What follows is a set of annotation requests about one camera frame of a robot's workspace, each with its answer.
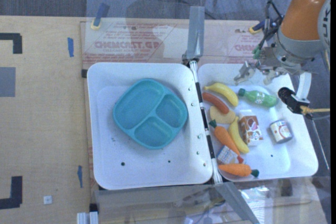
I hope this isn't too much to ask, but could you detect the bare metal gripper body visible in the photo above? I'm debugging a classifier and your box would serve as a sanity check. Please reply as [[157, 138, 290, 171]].
[[255, 46, 303, 76]]

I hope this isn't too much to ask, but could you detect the green plastic bottle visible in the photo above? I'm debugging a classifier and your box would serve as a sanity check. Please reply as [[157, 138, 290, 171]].
[[237, 88, 278, 109]]

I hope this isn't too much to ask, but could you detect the yellow banana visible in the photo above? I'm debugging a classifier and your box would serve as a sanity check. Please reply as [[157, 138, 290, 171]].
[[203, 82, 239, 108], [227, 116, 250, 155]]

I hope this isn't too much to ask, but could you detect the orange sausage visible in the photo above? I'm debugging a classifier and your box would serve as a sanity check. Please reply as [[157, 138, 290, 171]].
[[202, 92, 230, 115]]

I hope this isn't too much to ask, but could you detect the yellow biscuit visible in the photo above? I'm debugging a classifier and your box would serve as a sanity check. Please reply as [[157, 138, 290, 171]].
[[209, 105, 236, 125]]

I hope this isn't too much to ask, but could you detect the brown and white carton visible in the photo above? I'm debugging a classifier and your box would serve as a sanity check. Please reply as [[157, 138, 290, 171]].
[[238, 109, 264, 147]]

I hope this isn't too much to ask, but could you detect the small white and orange can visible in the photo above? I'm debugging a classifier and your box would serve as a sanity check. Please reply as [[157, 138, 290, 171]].
[[269, 119, 293, 144]]

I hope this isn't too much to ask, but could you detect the orange carrot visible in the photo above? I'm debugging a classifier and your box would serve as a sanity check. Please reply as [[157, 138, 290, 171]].
[[208, 119, 242, 157], [218, 163, 260, 178]]

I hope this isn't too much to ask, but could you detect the white plastic tray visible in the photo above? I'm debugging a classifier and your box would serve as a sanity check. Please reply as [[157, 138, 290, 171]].
[[86, 61, 214, 190], [196, 63, 319, 183]]

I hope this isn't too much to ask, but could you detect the small white and red packet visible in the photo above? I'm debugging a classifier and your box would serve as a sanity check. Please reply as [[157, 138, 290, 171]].
[[216, 145, 245, 165]]

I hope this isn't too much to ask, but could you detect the brown cardboard board red print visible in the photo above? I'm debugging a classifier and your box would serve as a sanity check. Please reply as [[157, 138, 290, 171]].
[[80, 17, 268, 189]]

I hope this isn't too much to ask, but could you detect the blue divided plate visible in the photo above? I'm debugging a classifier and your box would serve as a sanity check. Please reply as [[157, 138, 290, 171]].
[[112, 78, 189, 151]]

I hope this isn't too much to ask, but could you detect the black cylinder on white bracket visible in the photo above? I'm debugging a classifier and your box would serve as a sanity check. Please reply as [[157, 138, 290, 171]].
[[277, 72, 312, 115]]

